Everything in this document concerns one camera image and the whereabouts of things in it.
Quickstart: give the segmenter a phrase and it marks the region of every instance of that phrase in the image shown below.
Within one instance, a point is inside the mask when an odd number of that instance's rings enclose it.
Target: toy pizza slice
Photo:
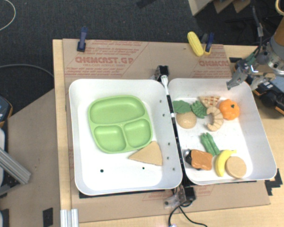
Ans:
[[[162,165],[162,153],[157,142],[152,141],[146,147],[129,156],[130,160],[140,161],[157,166]]]
[[[201,103],[205,107],[215,107],[218,104],[220,96],[200,96],[199,97]]]

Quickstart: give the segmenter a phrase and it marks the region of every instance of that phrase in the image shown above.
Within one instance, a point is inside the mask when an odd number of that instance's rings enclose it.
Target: black cable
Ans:
[[[186,208],[188,206],[190,206],[193,202],[192,201],[186,201],[182,204],[179,204],[178,206],[176,206],[172,212],[169,214],[169,226],[171,226],[171,217],[172,215],[174,214],[174,212],[177,210],[177,209],[180,209],[181,212],[183,213],[183,215],[185,216],[185,218],[187,218],[187,220],[193,224],[196,224],[196,225],[201,225],[201,226],[204,226],[204,227],[208,227],[206,224],[202,224],[202,223],[198,223],[198,222],[194,222],[193,220],[191,220],[187,215],[186,213],[183,211],[182,208]]]
[[[271,37],[268,37],[268,38],[266,38],[265,40],[263,40],[262,41],[262,45],[264,45],[267,41],[269,41],[271,39]]]
[[[262,40],[263,40],[263,29],[262,29],[262,25],[257,17],[257,10],[256,10],[256,0],[251,0],[250,1],[250,4],[251,4],[251,8],[252,8],[252,15],[254,17],[254,20],[255,20],[255,23],[256,23],[256,26],[257,26],[257,33],[258,33],[258,36],[260,38],[260,41],[259,41],[259,45],[257,47],[257,49],[254,51],[255,54],[255,57],[257,57],[261,51],[261,48],[262,48]]]
[[[179,207],[181,212],[184,214],[184,216],[189,220],[189,222],[193,223],[193,224],[196,224],[196,225],[202,225],[202,226],[205,226],[205,227],[208,227],[206,224],[202,224],[202,223],[198,223],[198,222],[194,222],[192,221],[186,214],[185,212],[183,211],[183,209],[181,207]]]
[[[0,69],[9,68],[9,67],[31,67],[31,68],[35,68],[35,69],[39,69],[39,70],[42,70],[42,71],[46,72],[47,74],[49,74],[53,78],[53,74],[52,73],[50,73],[49,71],[43,69],[42,67],[35,66],[35,65],[29,65],[29,64],[9,64],[9,65],[0,66]]]

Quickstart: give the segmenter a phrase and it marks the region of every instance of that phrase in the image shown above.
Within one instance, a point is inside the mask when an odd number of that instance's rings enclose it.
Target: green plate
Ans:
[[[106,153],[141,149],[152,140],[152,126],[144,103],[135,96],[111,96],[88,109],[96,145]]]

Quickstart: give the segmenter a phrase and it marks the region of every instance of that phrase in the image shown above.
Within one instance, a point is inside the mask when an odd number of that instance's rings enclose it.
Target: folding tray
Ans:
[[[240,106],[239,118],[225,120],[218,131],[210,133],[220,150],[237,150],[236,155],[243,158],[247,165],[246,175],[241,179],[227,174],[218,177],[214,167],[211,171],[200,171],[184,162],[185,174],[191,182],[206,185],[274,177],[275,160],[248,84],[242,83],[227,90],[226,79],[173,79],[169,83],[169,93],[172,101],[193,103],[199,96],[219,95],[220,100],[229,98]],[[108,154],[96,146],[89,127],[88,107],[95,100],[119,95],[135,96],[144,103],[153,130],[152,140],[158,142],[162,152],[162,166],[129,160],[132,151]],[[71,84],[69,97],[75,182],[83,194],[162,190],[180,185],[183,155],[179,157],[178,154],[169,104],[161,83],[151,79],[78,79]],[[198,118],[196,126],[190,130],[176,124],[182,152],[186,149],[204,151],[199,136],[209,132],[206,124],[210,120],[210,116]]]

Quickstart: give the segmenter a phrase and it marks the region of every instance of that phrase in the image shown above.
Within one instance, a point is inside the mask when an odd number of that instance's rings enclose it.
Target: wooden table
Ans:
[[[225,45],[224,48],[228,57],[247,57],[255,47]],[[62,40],[53,40],[53,62],[55,75],[60,204],[62,210],[71,210]],[[284,116],[275,109],[264,107],[259,99],[255,98],[255,100],[283,185],[281,185],[280,188],[273,189],[273,196],[270,197],[270,205],[187,213],[193,221],[205,223],[209,227],[284,227]],[[178,227],[196,226],[189,223],[183,214],[173,215],[172,223],[175,223]],[[80,226],[167,227],[168,215],[82,223]]]

